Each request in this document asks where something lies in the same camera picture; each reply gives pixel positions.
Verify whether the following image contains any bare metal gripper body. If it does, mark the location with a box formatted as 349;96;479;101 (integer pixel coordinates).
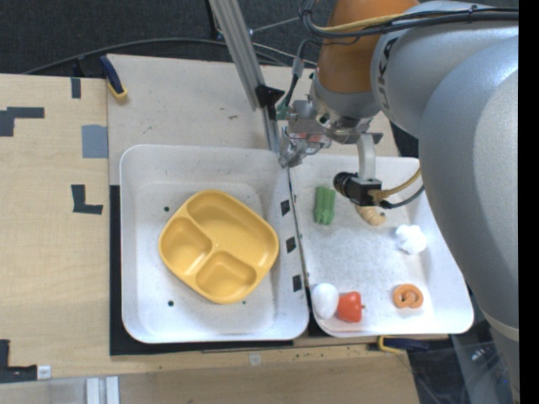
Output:
286;99;376;145

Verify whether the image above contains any thin black and white rod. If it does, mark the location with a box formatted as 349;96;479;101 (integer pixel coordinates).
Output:
286;167;312;288

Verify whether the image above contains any red toy bell pepper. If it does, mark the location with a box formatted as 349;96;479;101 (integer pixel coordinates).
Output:
335;290;366;324

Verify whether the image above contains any white toy egg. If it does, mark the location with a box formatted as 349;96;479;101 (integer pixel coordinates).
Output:
311;282;340;321

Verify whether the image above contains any white plastic tray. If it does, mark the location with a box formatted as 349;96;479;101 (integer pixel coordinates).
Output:
119;143;311;345
287;153;476;339

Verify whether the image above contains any black cylinder on white bracket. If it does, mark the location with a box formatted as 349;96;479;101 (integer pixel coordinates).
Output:
333;134;384;207

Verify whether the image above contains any orange toy pretzel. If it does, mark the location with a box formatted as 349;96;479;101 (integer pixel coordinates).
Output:
392;283;424;310

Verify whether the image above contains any green toy asparagus bundle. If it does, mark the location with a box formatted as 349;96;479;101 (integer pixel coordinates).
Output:
312;185;338;226

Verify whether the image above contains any yellow divided plate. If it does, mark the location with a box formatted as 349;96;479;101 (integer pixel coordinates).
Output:
157;189;280;306

